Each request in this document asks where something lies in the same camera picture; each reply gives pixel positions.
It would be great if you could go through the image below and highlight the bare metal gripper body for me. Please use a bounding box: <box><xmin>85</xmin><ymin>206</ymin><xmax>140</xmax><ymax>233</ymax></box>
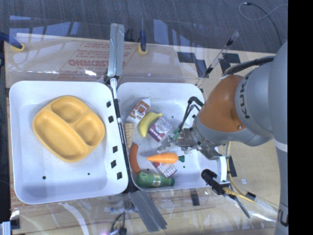
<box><xmin>175</xmin><ymin>128</ymin><xmax>205</xmax><ymax>155</ymax></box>

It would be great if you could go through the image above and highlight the orange carrot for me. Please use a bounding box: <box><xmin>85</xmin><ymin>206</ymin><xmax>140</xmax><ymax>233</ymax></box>
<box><xmin>146</xmin><ymin>152</ymin><xmax>185</xmax><ymax>165</ymax></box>

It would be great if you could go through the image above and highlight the maroon and white carton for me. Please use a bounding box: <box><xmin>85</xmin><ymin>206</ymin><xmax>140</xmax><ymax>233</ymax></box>
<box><xmin>148</xmin><ymin>116</ymin><xmax>173</xmax><ymax>142</ymax></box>

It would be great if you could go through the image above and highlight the red and white carton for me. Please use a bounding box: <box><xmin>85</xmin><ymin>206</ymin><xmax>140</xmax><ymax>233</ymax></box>
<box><xmin>151</xmin><ymin>161</ymin><xmax>178</xmax><ymax>179</ymax></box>

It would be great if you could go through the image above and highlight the yellow banana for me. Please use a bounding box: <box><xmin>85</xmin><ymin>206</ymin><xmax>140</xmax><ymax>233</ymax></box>
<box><xmin>138</xmin><ymin>111</ymin><xmax>163</xmax><ymax>138</ymax></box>

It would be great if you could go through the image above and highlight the orange sausage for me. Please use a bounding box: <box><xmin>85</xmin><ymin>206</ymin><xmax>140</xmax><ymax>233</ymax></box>
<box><xmin>129</xmin><ymin>143</ymin><xmax>141</xmax><ymax>174</ymax></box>

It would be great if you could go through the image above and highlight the green bottle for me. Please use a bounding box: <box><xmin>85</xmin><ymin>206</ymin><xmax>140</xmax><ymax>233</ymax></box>
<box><xmin>135</xmin><ymin>171</ymin><xmax>176</xmax><ymax>188</ymax></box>

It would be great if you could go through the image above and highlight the beige ice cream cone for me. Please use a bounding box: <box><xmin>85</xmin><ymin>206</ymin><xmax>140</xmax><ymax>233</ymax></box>
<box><xmin>123</xmin><ymin>122</ymin><xmax>135</xmax><ymax>149</ymax></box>

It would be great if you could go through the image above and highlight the white plastic tray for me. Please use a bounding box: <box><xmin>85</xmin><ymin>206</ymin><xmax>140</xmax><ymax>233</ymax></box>
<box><xmin>9</xmin><ymin>80</ymin><xmax>130</xmax><ymax>205</ymax></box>
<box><xmin>116</xmin><ymin>82</ymin><xmax>221</xmax><ymax>193</ymax></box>

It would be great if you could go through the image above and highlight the orange and white carton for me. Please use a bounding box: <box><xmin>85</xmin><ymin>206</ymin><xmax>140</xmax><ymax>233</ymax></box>
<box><xmin>125</xmin><ymin>98</ymin><xmax>152</xmax><ymax>125</ymax></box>

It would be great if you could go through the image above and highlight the thin black and white rod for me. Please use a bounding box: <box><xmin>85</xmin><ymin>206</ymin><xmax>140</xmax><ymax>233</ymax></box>
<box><xmin>110</xmin><ymin>77</ymin><xmax>134</xmax><ymax>193</ymax></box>

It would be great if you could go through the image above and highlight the yellow divided plate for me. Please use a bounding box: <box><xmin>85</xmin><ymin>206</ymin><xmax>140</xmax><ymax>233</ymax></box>
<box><xmin>32</xmin><ymin>95</ymin><xmax>106</xmax><ymax>163</ymax></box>

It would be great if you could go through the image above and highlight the brown cardboard board red print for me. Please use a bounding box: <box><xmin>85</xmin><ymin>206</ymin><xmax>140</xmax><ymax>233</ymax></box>
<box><xmin>3</xmin><ymin>33</ymin><xmax>279</xmax><ymax>235</ymax></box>

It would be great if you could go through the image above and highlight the black cylinder on white bracket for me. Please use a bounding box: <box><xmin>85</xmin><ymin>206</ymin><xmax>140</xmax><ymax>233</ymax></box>
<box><xmin>201</xmin><ymin>155</ymin><xmax>232</xmax><ymax>196</ymax></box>

